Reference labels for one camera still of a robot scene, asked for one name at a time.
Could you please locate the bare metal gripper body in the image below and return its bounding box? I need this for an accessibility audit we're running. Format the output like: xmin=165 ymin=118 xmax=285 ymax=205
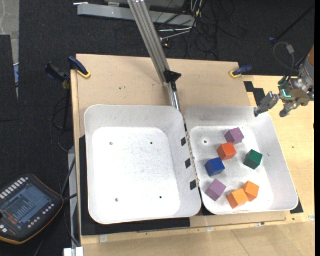
xmin=279 ymin=76 xmax=315 ymax=106

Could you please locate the purple cube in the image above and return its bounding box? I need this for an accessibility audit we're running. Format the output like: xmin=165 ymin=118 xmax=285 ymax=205
xmin=224 ymin=127 xmax=245 ymax=146
xmin=205 ymin=178 xmax=228 ymax=202

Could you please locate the green cube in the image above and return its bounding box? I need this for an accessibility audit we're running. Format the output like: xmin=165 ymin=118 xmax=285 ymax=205
xmin=243 ymin=149 xmax=264 ymax=171

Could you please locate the orange cube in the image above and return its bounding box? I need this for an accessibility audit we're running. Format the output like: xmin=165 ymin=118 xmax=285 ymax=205
xmin=241 ymin=180 xmax=261 ymax=203
xmin=226 ymin=188 xmax=250 ymax=210
xmin=216 ymin=142 xmax=238 ymax=162

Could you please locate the white plastic tray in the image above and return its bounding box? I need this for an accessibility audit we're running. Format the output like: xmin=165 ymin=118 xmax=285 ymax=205
xmin=83 ymin=104 xmax=203 ymax=225
xmin=184 ymin=105 xmax=300 ymax=216

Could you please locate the blue cube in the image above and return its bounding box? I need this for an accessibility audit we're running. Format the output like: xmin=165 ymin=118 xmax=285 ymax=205
xmin=204 ymin=157 xmax=226 ymax=178

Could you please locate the pale wood board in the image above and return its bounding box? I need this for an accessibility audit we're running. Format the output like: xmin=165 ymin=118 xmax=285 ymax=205
xmin=75 ymin=53 xmax=287 ymax=237

